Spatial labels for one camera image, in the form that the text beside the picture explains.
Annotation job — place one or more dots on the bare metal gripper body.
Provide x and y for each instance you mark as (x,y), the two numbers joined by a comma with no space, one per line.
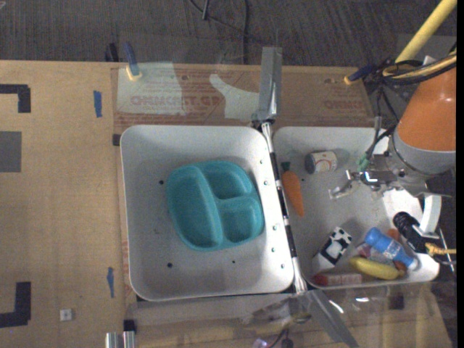
(384,174)

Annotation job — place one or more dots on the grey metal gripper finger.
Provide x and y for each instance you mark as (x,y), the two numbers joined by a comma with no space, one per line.
(355,176)
(340,191)

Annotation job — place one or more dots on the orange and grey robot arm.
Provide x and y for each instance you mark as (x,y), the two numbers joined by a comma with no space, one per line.
(429,118)

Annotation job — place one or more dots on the white plastic tray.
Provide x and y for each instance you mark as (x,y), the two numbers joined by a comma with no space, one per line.
(152,209)
(337,212)

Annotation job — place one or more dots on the small white and orange can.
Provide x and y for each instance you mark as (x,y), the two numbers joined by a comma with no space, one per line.
(322,161)

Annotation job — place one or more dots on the orange carrot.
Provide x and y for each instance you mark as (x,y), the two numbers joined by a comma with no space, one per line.
(293,192)

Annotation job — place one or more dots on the black and white carton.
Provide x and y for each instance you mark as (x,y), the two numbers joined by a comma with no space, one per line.
(333,248)

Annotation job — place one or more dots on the pink and clear packet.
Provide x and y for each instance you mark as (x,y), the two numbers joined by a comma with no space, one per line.
(369,251)

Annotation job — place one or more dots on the blue plastic bottle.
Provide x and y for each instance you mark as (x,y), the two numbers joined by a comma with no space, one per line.
(386,245)

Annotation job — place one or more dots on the yellow banana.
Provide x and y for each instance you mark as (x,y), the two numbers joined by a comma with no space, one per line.
(375,268)

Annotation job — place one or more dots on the red and white packet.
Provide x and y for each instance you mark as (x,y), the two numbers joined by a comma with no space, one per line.
(340,278)

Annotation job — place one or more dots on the brown cardboard board red print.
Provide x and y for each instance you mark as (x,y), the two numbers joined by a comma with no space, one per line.
(308,96)

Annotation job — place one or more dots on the blue divided plate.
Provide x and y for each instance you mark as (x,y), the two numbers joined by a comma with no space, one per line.
(197,209)

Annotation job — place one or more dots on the small white square block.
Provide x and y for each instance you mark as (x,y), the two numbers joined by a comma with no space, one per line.
(66,314)

